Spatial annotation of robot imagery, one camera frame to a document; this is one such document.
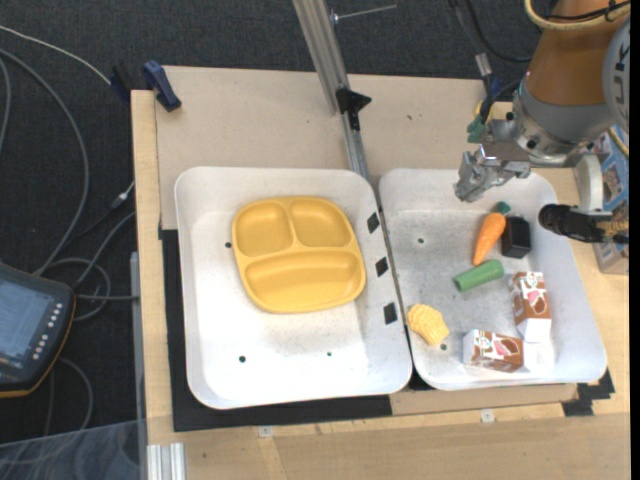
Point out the brown and white carton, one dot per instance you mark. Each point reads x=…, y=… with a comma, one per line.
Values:
x=500, y=350
x=531, y=305

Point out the blue printed cardboard box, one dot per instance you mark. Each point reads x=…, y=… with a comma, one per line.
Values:
x=616, y=188

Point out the yellow divided plate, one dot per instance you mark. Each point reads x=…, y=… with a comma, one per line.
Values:
x=300, y=278

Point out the black cylinder on white bracket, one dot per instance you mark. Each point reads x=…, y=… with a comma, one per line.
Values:
x=570, y=223

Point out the yellow ridged toy food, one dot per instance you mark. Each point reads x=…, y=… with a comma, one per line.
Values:
x=427, y=324

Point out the black cube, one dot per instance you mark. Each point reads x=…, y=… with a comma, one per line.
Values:
x=516, y=238

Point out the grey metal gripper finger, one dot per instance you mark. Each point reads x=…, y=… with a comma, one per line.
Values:
x=465, y=178
x=487, y=180

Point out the orange carrot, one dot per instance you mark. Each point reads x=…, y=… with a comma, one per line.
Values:
x=489, y=233

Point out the green cylinder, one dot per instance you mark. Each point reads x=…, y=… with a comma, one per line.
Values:
x=477, y=275

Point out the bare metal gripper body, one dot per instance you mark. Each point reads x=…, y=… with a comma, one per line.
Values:
x=520, y=143

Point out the white plastic tray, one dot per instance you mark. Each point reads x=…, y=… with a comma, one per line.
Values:
x=280, y=348
x=435, y=263

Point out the pale brown flat board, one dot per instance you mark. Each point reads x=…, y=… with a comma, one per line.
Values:
x=260, y=118

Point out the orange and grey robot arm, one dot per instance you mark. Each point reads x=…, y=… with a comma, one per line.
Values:
x=570, y=68

